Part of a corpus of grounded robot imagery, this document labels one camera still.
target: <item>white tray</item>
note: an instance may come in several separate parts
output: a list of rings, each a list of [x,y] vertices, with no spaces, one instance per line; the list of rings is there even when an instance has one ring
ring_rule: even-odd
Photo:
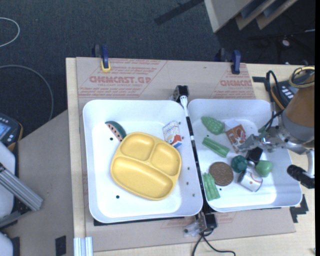
[[[147,133],[164,139],[162,128],[179,122],[182,145],[181,172],[172,193],[160,201],[134,195],[112,179],[110,165],[120,142],[107,128],[115,121],[125,130]],[[102,223],[158,218],[176,218],[197,214],[203,206],[200,181],[193,155],[185,112],[171,100],[96,99],[83,108],[84,137],[88,174],[88,199],[92,216]]]
[[[258,99],[194,99],[188,105],[188,111],[194,133],[194,140],[199,159],[200,170],[208,173],[214,162],[225,162],[231,165],[231,160],[237,155],[225,133],[214,135],[202,124],[202,116],[210,116],[221,122],[229,119],[237,120],[244,128],[246,135],[258,135],[261,128],[271,118],[271,106],[268,102]],[[202,144],[204,137],[228,147],[226,157],[221,157]],[[233,182],[227,186],[217,186],[220,198],[208,201],[209,206],[218,212],[240,210],[290,207],[300,203],[302,191],[297,180],[287,174],[287,168],[292,164],[287,149],[278,148],[269,153],[263,150],[261,160],[271,161],[272,172],[263,178],[257,192],[252,192],[237,182],[239,174],[233,172]]]

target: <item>tin can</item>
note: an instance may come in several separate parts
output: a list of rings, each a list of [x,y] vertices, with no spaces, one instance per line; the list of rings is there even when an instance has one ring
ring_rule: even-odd
[[[257,192],[262,185],[262,178],[254,175],[251,171],[245,170],[240,173],[238,183],[247,189]]]

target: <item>table surface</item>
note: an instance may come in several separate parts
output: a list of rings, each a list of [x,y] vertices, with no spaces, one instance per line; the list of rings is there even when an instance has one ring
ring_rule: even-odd
[[[266,72],[273,70],[278,81],[289,78],[295,68],[292,65],[271,65],[271,64],[247,64],[251,77],[253,90],[257,99],[269,100],[269,96],[261,86],[261,83],[254,83],[252,77],[265,77]],[[73,226],[74,237],[86,237],[82,166],[81,166],[81,143],[79,134],[79,106],[76,58],[66,59],[66,81],[69,115],[69,136],[70,136],[70,160],[72,179],[72,204],[73,204]],[[308,169],[308,160],[305,155],[298,155],[289,152],[292,163]],[[295,223],[296,232],[266,236],[245,237],[236,239],[216,240],[211,244],[218,250],[232,250],[237,256],[311,256],[315,255],[316,247],[316,225],[315,225],[315,190],[301,186],[305,195],[308,210],[306,214],[298,215],[298,223]],[[175,245],[162,245],[124,250],[112,250],[95,252],[95,256],[187,256],[191,255],[195,243],[182,243]],[[197,256],[219,255],[214,252],[205,242],[201,242],[197,249]]]

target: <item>yellow divided plate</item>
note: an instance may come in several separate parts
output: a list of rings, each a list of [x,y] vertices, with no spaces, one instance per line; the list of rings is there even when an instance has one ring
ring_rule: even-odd
[[[170,195],[181,170],[179,151],[143,132],[128,134],[111,162],[113,180],[127,191],[150,200]]]

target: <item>round brown object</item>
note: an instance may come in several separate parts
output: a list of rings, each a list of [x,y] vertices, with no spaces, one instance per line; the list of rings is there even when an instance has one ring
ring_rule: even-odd
[[[215,162],[209,167],[209,173],[214,178],[215,184],[227,186],[234,180],[231,167],[225,162]]]

